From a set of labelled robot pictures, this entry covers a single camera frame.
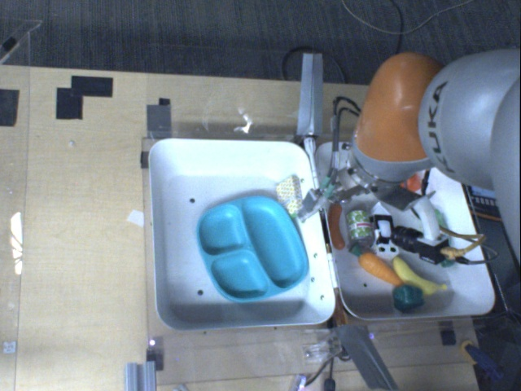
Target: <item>white tray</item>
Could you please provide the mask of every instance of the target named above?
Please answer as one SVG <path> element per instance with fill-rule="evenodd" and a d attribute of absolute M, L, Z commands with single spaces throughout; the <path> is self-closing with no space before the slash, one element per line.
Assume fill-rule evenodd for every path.
<path fill-rule="evenodd" d="M 317 171 L 324 175 L 330 164 L 331 143 L 324 143 L 317 150 Z M 340 151 L 340 164 L 345 164 L 348 153 Z M 347 173 L 343 176 L 344 183 L 352 184 Z M 463 234 L 475 234 L 475 227 L 469 212 L 462 185 L 443 175 L 437 169 L 431 171 L 427 192 L 435 191 L 431 202 L 443 214 L 449 229 Z M 371 195 L 354 197 L 344 211 L 371 207 L 376 204 L 376 198 Z M 400 212 L 387 206 L 391 212 L 395 226 L 402 225 L 421 230 L 419 220 L 412 212 Z M 340 229 L 347 239 L 347 223 L 341 219 Z M 454 239 L 453 246 L 462 248 L 468 245 L 465 240 Z M 392 303 L 392 285 L 384 283 L 365 272 L 357 258 L 345 248 L 333 251 L 337 278 L 339 280 L 342 299 L 345 307 L 353 315 L 361 319 L 440 319 L 445 317 L 481 315 L 488 313 L 495 301 L 492 281 L 486 265 L 466 266 L 455 264 L 449 268 L 420 260 L 418 255 L 401 252 L 401 257 L 419 275 L 426 279 L 446 283 L 447 291 L 438 292 L 425 297 L 425 305 L 415 309 L 413 313 L 403 314 L 394 309 Z M 466 257 L 471 260 L 484 259 L 481 248 L 469 252 Z"/>
<path fill-rule="evenodd" d="M 196 227 L 203 213 L 243 196 L 276 198 L 291 175 L 312 186 L 309 160 L 287 142 L 165 139 L 149 157 L 155 298 L 166 325 L 199 330 L 319 324 L 335 307 L 322 224 L 318 215 L 296 222 L 309 259 L 304 281 L 255 303 L 225 299 L 200 256 Z"/>

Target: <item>toy banana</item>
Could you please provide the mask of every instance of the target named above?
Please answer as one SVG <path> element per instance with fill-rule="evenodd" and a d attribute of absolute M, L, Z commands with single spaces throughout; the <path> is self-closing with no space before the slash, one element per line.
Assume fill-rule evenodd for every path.
<path fill-rule="evenodd" d="M 444 283 L 433 283 L 428 279 L 416 275 L 413 270 L 410 269 L 409 265 L 400 257 L 395 257 L 392 260 L 392 268 L 404 283 L 420 288 L 426 296 L 430 296 L 436 291 L 447 289 L 447 285 Z"/>

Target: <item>green can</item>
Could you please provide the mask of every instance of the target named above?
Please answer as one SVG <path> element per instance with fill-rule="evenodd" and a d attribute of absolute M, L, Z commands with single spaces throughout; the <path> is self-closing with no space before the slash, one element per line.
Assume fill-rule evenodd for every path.
<path fill-rule="evenodd" d="M 353 210 L 348 213 L 347 219 L 351 242 L 371 246 L 374 242 L 374 230 L 369 214 L 364 210 Z"/>

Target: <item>toy carrot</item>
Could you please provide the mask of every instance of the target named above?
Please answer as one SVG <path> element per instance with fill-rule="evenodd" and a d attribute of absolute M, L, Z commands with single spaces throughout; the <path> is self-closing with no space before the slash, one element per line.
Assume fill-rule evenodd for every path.
<path fill-rule="evenodd" d="M 404 282 L 396 275 L 396 272 L 374 253 L 362 252 L 357 244 L 352 247 L 350 252 L 358 256 L 360 266 L 371 275 L 395 287 L 403 285 Z"/>

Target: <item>blue divided plate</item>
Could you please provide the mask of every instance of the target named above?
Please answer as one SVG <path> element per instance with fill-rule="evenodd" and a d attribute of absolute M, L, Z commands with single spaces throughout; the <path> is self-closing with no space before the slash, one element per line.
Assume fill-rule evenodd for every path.
<path fill-rule="evenodd" d="M 245 197 L 208 210 L 197 237 L 213 283 L 232 301 L 274 296 L 308 273 L 308 256 L 293 221 L 269 197 Z"/>

